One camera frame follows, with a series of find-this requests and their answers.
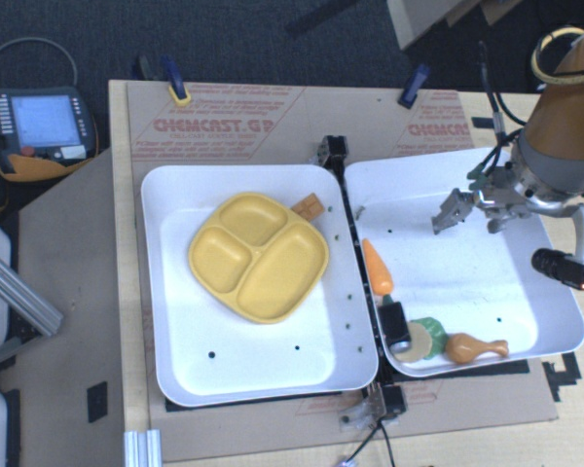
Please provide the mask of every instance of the black cable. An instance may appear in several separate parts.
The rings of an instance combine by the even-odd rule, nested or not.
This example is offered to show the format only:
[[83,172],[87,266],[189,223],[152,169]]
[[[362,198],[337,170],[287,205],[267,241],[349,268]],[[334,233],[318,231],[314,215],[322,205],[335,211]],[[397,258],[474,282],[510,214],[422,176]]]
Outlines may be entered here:
[[379,429],[381,428],[380,424],[381,424],[381,420],[379,419],[375,428],[372,429],[372,432],[370,432],[370,434],[368,434],[367,438],[365,440],[363,440],[361,445],[359,445],[357,447],[357,449],[353,452],[353,454],[345,460],[346,463],[350,462],[355,456],[357,456],[366,447],[366,445],[368,443],[370,443],[370,440],[372,438],[374,438],[374,435],[377,434],[377,432],[379,432]]
[[480,58],[483,88],[485,89],[487,96],[490,98],[493,111],[499,112],[499,109],[497,108],[497,105],[499,104],[499,107],[501,107],[501,110],[504,112],[504,114],[506,114],[506,116],[508,116],[508,118],[510,118],[517,125],[525,126],[526,122],[520,120],[511,112],[511,110],[504,102],[501,94],[495,87],[495,77],[491,68],[491,62],[489,61],[489,52],[484,42],[480,42]]
[[508,116],[513,121],[513,123],[516,123],[517,125],[521,125],[521,126],[526,125],[526,122],[524,120],[519,119],[517,116],[515,116],[511,112],[511,110],[508,108],[508,106],[504,103],[504,99],[502,98],[499,91],[495,92],[495,97],[497,98],[497,102],[499,102],[499,106],[502,108],[502,111],[504,112],[504,114],[506,116]]
[[389,436],[387,436],[387,431],[385,430],[385,427],[383,425],[382,417],[379,418],[379,420],[377,420],[377,425],[375,425],[374,429],[372,429],[372,431],[370,432],[370,434],[368,434],[366,439],[363,440],[361,445],[357,447],[354,453],[349,458],[347,458],[344,463],[349,463],[355,456],[357,456],[366,447],[366,445],[370,443],[370,440],[374,438],[375,434],[377,434],[379,430],[382,430],[385,436],[385,441],[387,443],[387,451],[389,452],[389,463],[391,464],[391,467],[396,467],[396,462],[393,457],[393,451],[391,449],[391,442],[389,441]]
[[487,162],[489,162],[489,160],[491,159],[491,157],[493,157],[493,162],[491,164],[491,166],[489,166],[487,168],[487,170],[485,171],[485,176],[489,177],[491,176],[491,174],[493,173],[493,171],[497,168],[497,163],[499,162],[499,156],[501,154],[501,148],[507,146],[508,144],[512,143],[515,141],[515,139],[519,136],[519,134],[521,133],[521,129],[518,128],[515,131],[513,131],[510,135],[504,137],[503,141],[501,144],[496,145],[495,147],[493,147],[493,149],[491,150],[491,152],[489,153],[489,155],[485,158],[485,164]]
[[385,436],[385,442],[387,443],[387,452],[389,453],[389,463],[391,467],[396,467],[396,461],[393,458],[393,451],[391,450],[391,441],[389,440],[389,436],[387,436],[387,431],[385,430],[385,426],[383,425],[383,421],[379,420],[379,426],[383,431],[383,435]]
[[69,60],[69,63],[71,64],[71,69],[72,69],[73,76],[74,76],[73,86],[76,87],[78,85],[78,66],[76,65],[76,61],[71,56],[71,54],[62,45],[58,44],[57,42],[54,42],[54,41],[49,40],[47,38],[40,38],[37,36],[25,36],[23,38],[17,38],[15,40],[11,40],[10,42],[7,42],[7,43],[1,45],[0,46],[0,53],[13,45],[17,45],[17,44],[21,44],[21,43],[28,43],[28,42],[44,43],[46,45],[50,45],[56,49],[59,49],[67,57],[67,60]]

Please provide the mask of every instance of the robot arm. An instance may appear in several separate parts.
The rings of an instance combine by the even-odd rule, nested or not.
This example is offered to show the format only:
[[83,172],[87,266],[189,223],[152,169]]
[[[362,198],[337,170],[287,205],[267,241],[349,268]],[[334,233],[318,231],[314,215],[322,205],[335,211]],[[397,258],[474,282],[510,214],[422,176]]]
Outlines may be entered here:
[[[552,74],[541,70],[538,57],[560,36],[578,38]],[[438,234],[481,209],[489,218],[488,230],[495,234],[515,218],[532,213],[572,218],[577,234],[575,255],[539,250],[532,265],[544,274],[578,289],[584,289],[584,205],[569,203],[584,196],[584,31],[562,28],[546,35],[532,55],[534,74],[547,85],[529,121],[510,135],[503,131],[501,114],[494,105],[493,121],[497,145],[467,177],[468,191],[453,189],[432,218]],[[483,80],[486,69],[483,62]],[[510,160],[498,165],[502,147],[512,144]]]

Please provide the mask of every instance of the yellow plate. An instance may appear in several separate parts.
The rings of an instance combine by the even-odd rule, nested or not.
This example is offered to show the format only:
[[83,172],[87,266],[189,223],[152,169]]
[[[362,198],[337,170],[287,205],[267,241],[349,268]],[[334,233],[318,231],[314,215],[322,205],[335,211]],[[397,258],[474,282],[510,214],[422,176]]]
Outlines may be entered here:
[[274,323],[313,289],[329,249],[320,232],[288,207],[242,193],[212,213],[195,235],[188,260],[219,301],[249,320]]

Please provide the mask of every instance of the dark floor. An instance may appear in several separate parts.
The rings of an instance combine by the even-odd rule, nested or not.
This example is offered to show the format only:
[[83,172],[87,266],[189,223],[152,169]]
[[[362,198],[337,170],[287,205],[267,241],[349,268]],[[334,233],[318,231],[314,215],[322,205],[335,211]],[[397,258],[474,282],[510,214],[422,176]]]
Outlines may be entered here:
[[[71,52],[78,88],[108,144],[111,79],[129,79],[138,54],[160,73],[170,54],[186,81],[401,88],[420,63],[425,86],[480,90],[478,42],[498,87],[534,91],[529,55],[560,25],[584,27],[584,0],[526,0],[493,27],[479,9],[439,23],[402,52],[385,0],[0,0],[0,45],[40,36]],[[0,87],[68,85],[69,62],[38,43],[0,53]],[[23,200],[44,186],[23,192]]]

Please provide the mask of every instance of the toy carrot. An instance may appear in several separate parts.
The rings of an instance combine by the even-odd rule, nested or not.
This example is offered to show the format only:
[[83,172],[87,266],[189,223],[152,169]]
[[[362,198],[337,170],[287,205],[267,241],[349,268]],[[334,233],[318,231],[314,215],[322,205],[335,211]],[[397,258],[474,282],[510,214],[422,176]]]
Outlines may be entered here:
[[372,292],[377,296],[390,294],[393,290],[393,280],[381,256],[367,238],[361,241],[361,246]]

